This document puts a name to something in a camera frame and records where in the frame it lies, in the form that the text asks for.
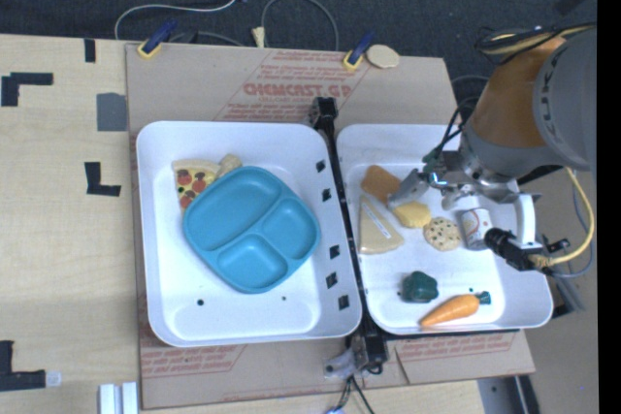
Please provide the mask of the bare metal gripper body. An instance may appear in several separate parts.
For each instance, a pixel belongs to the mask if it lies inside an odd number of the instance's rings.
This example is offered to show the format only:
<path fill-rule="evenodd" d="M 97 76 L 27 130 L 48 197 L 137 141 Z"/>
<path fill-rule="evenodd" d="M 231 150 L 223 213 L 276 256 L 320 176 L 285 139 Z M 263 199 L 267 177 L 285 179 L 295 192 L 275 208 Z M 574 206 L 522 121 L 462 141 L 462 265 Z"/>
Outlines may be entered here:
<path fill-rule="evenodd" d="M 520 195 L 517 182 L 482 166 L 471 153 L 464 151 L 431 151 L 424 158 L 423 172 L 431 187 L 441 189 L 458 183 L 473 183 L 477 192 L 498 204 L 514 202 Z"/>

